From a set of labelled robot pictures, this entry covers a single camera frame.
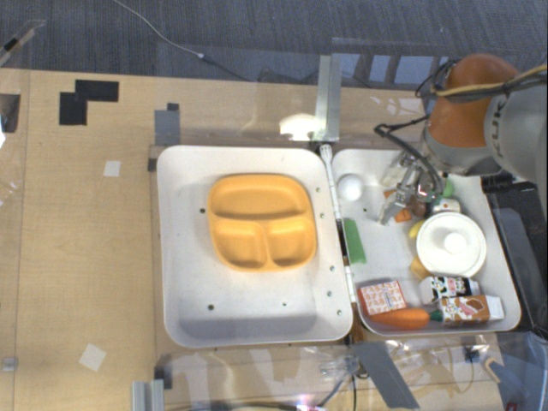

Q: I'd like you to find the orange divided plate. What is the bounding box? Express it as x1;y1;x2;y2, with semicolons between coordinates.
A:
206;173;319;273

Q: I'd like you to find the white lidded bowl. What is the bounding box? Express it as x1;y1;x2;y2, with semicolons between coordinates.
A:
415;211;488;278

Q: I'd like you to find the black and white cow carton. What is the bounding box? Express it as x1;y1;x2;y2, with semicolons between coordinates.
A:
418;275;481;306

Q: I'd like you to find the white ball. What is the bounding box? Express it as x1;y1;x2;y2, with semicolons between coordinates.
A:
337;173;364;202

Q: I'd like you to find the orange carrot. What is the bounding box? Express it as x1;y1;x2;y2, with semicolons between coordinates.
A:
368;307;444;331

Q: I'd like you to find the green block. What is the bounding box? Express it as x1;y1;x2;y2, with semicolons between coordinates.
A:
343;217;369;266

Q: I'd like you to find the brown and white carton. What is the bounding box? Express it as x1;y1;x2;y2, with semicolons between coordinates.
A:
436;295;506;326

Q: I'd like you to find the thin black and white rod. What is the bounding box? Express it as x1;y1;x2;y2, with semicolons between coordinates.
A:
319;144;357;304

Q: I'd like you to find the orange patterned box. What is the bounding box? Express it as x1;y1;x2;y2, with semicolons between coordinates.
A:
357;280;408;317

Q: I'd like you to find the white plastic tray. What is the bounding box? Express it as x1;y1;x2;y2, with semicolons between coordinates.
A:
331;148;522;338
156;145;354;349

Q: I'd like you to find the brown round toy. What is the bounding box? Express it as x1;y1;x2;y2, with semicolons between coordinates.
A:
406;196;428;218

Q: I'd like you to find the white and orange toy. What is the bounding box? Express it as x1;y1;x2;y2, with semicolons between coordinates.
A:
431;198;462;215

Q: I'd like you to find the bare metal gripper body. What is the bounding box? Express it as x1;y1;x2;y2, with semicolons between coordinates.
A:
387;152;431;197

